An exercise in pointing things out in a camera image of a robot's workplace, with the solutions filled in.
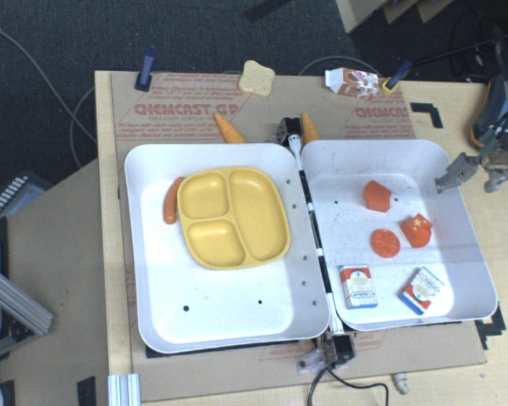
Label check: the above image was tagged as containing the orange sausage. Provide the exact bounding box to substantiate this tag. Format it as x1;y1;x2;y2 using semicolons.
163;176;187;226

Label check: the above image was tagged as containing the yellow divided plate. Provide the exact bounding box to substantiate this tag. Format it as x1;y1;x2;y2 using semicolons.
176;166;292;271

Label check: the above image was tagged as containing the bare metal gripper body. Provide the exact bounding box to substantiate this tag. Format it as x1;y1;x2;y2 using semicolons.
480;131;508;169

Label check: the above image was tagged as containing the white plastic tray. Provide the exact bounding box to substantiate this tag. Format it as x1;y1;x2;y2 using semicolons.
124;142;332;354
299;138;500;332

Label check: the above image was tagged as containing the white and brown milk carton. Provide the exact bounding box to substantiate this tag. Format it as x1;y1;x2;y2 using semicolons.
324;67;381;102

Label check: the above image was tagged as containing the beige bread slice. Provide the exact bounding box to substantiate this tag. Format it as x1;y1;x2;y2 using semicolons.
237;59;277;99

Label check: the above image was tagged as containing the orange carrot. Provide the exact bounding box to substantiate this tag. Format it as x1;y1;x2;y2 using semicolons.
213;112;248;145
301;112;322;143

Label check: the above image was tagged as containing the white and orange carton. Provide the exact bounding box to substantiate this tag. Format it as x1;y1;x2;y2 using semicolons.
339;264;379;310

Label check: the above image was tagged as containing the orange pizza slice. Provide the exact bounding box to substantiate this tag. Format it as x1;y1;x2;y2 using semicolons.
362;179;394;214

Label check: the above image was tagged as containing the red toy with yellow star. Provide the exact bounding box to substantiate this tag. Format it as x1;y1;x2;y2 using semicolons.
400;213;433;250

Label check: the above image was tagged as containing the brown cardboard board red print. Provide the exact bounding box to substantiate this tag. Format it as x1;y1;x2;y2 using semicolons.
109;71;489;403

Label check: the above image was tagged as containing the orange round slice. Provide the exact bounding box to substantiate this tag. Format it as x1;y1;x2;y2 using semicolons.
369;228;402;259

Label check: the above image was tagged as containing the thin black and white rod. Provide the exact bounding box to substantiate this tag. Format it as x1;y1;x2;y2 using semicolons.
287;133;346;336

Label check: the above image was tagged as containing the white red and blue carton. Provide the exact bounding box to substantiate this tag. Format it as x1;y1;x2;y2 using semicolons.
397;266;446;316

